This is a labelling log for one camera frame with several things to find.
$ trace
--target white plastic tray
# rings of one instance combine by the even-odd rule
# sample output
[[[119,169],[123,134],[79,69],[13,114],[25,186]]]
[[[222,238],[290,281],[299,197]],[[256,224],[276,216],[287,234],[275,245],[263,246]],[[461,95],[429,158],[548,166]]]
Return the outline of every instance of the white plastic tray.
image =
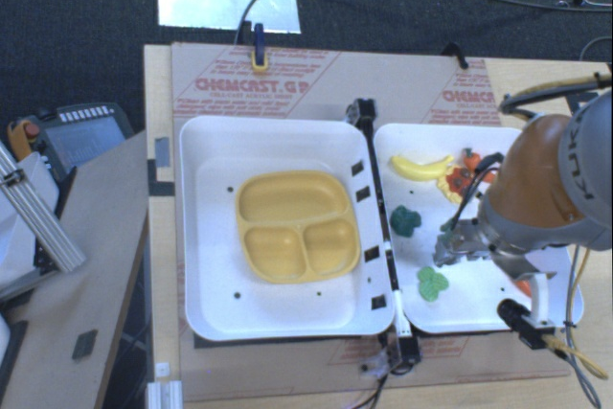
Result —
[[[186,314],[192,329],[212,340],[368,335],[394,317],[390,280],[366,140],[341,122],[201,116],[179,136],[185,246]],[[352,166],[364,170],[352,176]],[[323,170],[352,199],[362,250],[377,259],[341,277],[306,284],[272,284],[243,255],[235,215],[240,185],[258,174]],[[370,187],[371,196],[355,193]],[[373,309],[383,295],[385,307]]]
[[[397,274],[402,290],[404,311],[413,325],[426,332],[467,332],[507,329],[498,317],[498,304],[511,298],[530,309],[531,300],[524,295],[497,266],[489,260],[463,260],[437,269],[432,255],[439,227],[457,210],[437,188],[435,181],[413,182],[398,176],[389,165],[390,157],[401,154],[416,162],[439,160],[447,154],[461,164],[463,148],[473,148],[481,155],[505,153],[517,138],[518,130],[503,127],[452,125],[385,125],[375,135],[375,149],[388,216],[398,205],[419,212],[421,227],[407,239],[392,232]],[[477,200],[464,210],[462,218],[477,213]],[[546,249],[527,256],[542,271],[556,271],[549,281],[549,316],[562,326],[570,258],[564,249]],[[419,294],[418,271],[432,266],[449,280],[449,288],[433,303]],[[576,297],[575,315],[583,312],[580,294]]]

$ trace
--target toy fruit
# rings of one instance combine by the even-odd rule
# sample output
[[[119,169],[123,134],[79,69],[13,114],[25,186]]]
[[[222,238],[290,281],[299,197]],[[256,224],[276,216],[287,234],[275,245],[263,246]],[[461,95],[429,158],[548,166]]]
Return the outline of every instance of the toy fruit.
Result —
[[[439,298],[439,293],[449,288],[449,280],[441,273],[437,273],[430,266],[423,267],[418,271],[420,280],[420,295],[426,302],[434,302]]]
[[[477,166],[481,162],[481,155],[477,152],[473,152],[472,148],[465,148],[463,154],[464,165],[471,172],[475,172],[475,169],[477,169]]]
[[[453,161],[453,156],[447,155],[442,160],[430,164],[417,164],[405,157],[395,155],[390,159],[394,170],[411,181],[431,181],[445,174],[447,166]]]
[[[399,236],[412,237],[415,229],[421,226],[421,216],[400,205],[392,212],[390,225]]]

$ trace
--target cardboard sheet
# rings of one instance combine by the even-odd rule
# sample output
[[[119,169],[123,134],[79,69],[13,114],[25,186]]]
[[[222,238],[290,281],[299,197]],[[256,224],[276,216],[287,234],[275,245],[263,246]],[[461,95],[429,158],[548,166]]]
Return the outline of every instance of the cardboard sheet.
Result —
[[[356,98],[376,100],[375,127],[500,125],[482,59],[470,58],[463,70],[454,57],[280,48],[267,53],[269,70],[254,74],[248,47],[172,45],[174,141],[182,125],[197,115],[343,120]],[[177,313],[186,401],[374,387],[375,380],[364,376],[360,365],[381,351],[376,337],[213,343],[194,336],[185,321],[181,222],[177,219]],[[390,379],[389,386],[568,374],[548,352],[522,349],[510,332],[425,337],[420,348],[421,363],[411,374]]]

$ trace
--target yellow divided tray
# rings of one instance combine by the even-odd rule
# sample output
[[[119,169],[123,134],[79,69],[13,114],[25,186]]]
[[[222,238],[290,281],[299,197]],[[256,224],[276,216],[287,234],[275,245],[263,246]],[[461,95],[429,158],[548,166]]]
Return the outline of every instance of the yellow divided tray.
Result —
[[[326,172],[254,176],[238,190],[236,212],[245,257],[271,283],[326,280],[357,265],[360,242],[352,203]]]

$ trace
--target black clamp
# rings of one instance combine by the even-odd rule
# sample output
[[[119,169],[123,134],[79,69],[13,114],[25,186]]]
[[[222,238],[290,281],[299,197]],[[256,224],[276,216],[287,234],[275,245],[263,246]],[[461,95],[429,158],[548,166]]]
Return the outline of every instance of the black clamp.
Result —
[[[571,114],[575,114],[586,102],[590,102],[597,97],[597,92],[578,92],[566,96],[566,103],[571,110]]]
[[[7,175],[0,179],[0,186],[10,187],[14,184],[20,183],[26,177],[26,173],[23,169],[16,169],[13,172],[9,172]]]
[[[527,308],[512,299],[503,300],[498,305],[498,315],[505,324],[519,334],[519,339],[531,350],[543,350],[547,343],[543,340],[544,334],[553,334],[554,328],[535,328],[526,318],[530,315]]]
[[[458,59],[458,63],[460,63],[460,67],[462,67],[462,70],[466,70],[468,68],[468,62],[464,56],[464,51],[462,48],[460,48],[458,43],[454,43],[453,41],[447,43],[447,46],[444,47],[441,55],[456,57]]]
[[[251,66],[254,72],[265,72],[268,70],[268,55],[266,54],[266,45],[264,44],[264,26],[262,23],[256,24],[253,29],[254,50],[251,52]]]

